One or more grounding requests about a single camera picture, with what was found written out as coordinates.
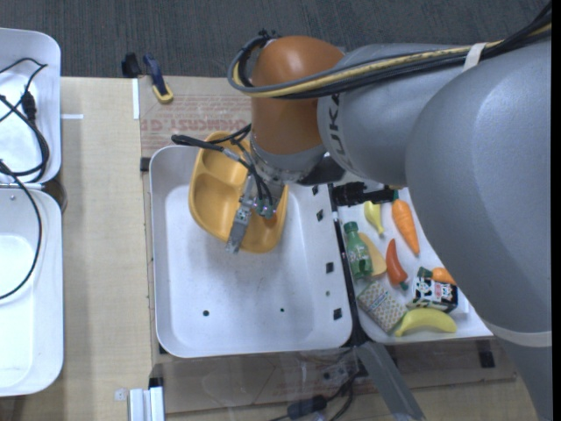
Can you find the yellow divided plate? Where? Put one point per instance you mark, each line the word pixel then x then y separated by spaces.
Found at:
pixel 215 191

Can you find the large orange carrot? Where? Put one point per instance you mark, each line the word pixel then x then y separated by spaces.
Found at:
pixel 405 224

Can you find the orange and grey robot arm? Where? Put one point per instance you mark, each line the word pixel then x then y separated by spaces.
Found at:
pixel 460 156

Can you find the yellow wedge slice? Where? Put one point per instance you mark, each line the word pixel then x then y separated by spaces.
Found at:
pixel 379 261

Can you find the red chili pepper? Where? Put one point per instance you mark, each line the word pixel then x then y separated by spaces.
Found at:
pixel 394 263

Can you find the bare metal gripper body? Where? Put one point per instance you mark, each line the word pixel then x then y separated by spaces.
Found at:
pixel 275 177

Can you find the small orange carrot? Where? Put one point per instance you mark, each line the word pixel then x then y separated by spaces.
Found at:
pixel 442 274

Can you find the white plastic tray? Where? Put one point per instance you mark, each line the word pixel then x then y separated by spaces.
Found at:
pixel 442 327
pixel 245 287

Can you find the small yellow banana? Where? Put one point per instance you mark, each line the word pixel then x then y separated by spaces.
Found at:
pixel 373 215

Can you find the large yellow banana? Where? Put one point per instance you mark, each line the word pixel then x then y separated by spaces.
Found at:
pixel 427 320

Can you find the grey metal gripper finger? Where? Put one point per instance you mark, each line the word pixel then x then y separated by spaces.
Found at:
pixel 239 230

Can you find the cow print milk carton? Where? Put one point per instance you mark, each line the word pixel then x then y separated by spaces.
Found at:
pixel 436 294

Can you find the green plastic bottle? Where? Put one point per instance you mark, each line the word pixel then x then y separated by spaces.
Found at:
pixel 357 252

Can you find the patterned biscuit packet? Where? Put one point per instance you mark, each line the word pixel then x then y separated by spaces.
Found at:
pixel 381 307

